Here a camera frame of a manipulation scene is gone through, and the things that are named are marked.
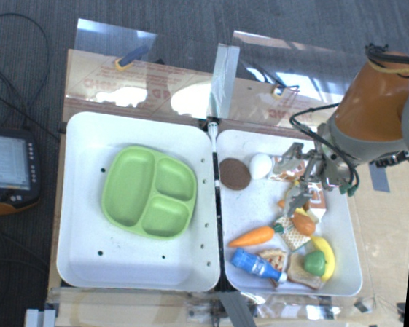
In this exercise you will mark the bare metal gripper finger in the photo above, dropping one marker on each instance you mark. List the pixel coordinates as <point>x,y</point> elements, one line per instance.
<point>297,200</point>
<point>290,156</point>

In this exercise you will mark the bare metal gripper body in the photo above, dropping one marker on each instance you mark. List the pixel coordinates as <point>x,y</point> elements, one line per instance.
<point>332,170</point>

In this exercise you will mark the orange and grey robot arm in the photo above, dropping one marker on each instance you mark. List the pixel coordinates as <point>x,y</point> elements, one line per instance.
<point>373,101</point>

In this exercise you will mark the white and orange carton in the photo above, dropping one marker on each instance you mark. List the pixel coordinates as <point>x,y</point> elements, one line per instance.
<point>318,203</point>

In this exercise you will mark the white egg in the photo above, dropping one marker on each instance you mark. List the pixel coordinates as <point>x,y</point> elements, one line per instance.
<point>260,166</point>

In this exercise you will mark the tan waffle cracker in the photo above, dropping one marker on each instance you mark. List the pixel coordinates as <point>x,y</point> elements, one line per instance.
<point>295,238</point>

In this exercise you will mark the white plastic tray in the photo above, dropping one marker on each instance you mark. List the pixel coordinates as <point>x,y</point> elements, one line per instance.
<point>87,197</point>
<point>254,208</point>

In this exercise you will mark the orange carrot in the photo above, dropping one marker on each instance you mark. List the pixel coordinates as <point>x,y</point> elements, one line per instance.
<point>253,236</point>

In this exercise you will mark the brown round biscuit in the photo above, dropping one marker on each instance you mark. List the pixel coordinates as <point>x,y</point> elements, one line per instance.
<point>234,174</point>

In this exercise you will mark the yellow banana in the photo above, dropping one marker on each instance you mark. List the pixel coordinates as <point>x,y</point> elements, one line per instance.
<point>329,252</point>

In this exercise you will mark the pizza slice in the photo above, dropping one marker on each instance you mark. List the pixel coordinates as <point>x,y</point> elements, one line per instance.
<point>276,258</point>

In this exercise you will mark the green pepper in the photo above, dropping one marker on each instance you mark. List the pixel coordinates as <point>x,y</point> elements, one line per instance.
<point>315,263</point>

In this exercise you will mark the bread slice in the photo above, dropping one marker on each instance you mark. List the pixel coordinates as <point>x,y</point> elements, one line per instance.
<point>298,272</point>

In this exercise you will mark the blue bottle white cap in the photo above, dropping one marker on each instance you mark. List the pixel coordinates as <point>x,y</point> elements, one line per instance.
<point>251,263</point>

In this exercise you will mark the brown cardboard board red print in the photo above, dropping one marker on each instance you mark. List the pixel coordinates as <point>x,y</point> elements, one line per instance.
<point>384,231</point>

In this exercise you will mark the green divided plate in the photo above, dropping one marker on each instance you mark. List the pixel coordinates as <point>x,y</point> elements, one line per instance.
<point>132,187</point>

